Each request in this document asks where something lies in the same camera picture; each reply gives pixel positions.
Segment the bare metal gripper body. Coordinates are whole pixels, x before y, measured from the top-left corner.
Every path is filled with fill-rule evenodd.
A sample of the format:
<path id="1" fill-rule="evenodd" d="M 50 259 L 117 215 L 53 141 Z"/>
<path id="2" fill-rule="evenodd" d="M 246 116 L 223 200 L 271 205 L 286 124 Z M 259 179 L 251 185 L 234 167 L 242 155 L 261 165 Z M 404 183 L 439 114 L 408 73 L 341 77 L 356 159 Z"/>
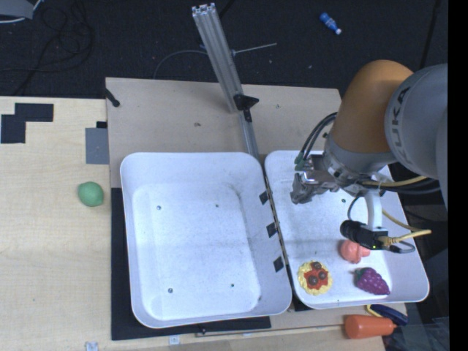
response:
<path id="1" fill-rule="evenodd" d="M 363 195 L 363 186 L 358 184 L 363 179 L 362 154 L 351 151 L 306 154 L 300 151 L 294 163 L 294 181 L 301 181 L 305 186 L 319 185 L 322 194 L 342 189 L 352 196 Z"/>

